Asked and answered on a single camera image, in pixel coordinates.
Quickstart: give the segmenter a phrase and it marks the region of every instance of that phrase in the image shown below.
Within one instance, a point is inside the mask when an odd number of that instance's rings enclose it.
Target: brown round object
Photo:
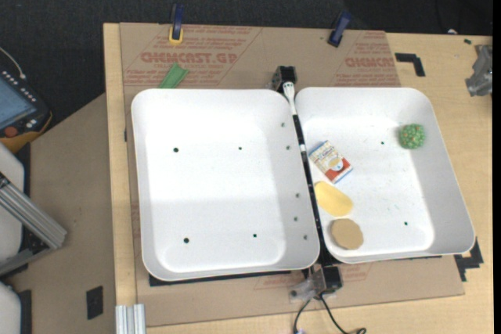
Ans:
[[[363,244],[362,230],[349,218],[334,220],[330,226],[330,234],[338,246],[347,250],[356,250]]]

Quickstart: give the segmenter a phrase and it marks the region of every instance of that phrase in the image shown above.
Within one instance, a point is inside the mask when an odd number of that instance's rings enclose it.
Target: electronic device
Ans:
[[[0,142],[12,153],[37,138],[52,113],[27,82],[0,66]]]

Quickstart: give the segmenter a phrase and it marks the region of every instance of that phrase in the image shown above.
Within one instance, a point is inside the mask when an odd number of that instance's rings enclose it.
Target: clothespin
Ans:
[[[169,41],[173,45],[178,45],[182,42],[182,13],[185,10],[184,5],[174,4],[171,11],[172,26],[169,29]]]
[[[330,45],[335,46],[336,48],[341,43],[341,39],[343,38],[343,31],[348,26],[351,21],[351,14],[347,11],[342,11],[336,21],[336,27],[330,33],[329,40],[327,41]]]

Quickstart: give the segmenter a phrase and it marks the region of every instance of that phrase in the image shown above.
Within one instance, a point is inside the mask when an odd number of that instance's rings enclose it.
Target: black cable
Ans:
[[[330,311],[330,308],[329,308],[329,305],[327,305],[327,302],[323,299],[323,294],[324,293],[320,293],[318,296],[314,296],[313,298],[310,298],[309,300],[307,300],[303,306],[301,307],[301,309],[298,311],[297,315],[296,315],[296,318],[294,319],[294,327],[293,327],[293,333],[294,334],[297,334],[297,321],[299,320],[299,316],[301,315],[301,312],[308,306],[308,304],[312,301],[312,299],[315,299],[315,300],[321,300],[323,305],[325,306],[326,308],[326,311],[327,313],[329,314],[329,317],[330,317],[330,320],[332,320],[332,322],[336,325],[337,329],[341,332],[341,334],[348,334],[347,332],[345,332],[338,324],[337,324],[337,321],[336,319],[334,318],[334,316],[332,315],[331,311]],[[367,329],[366,328],[361,328],[359,330],[357,330],[356,334],[366,334],[367,333]]]

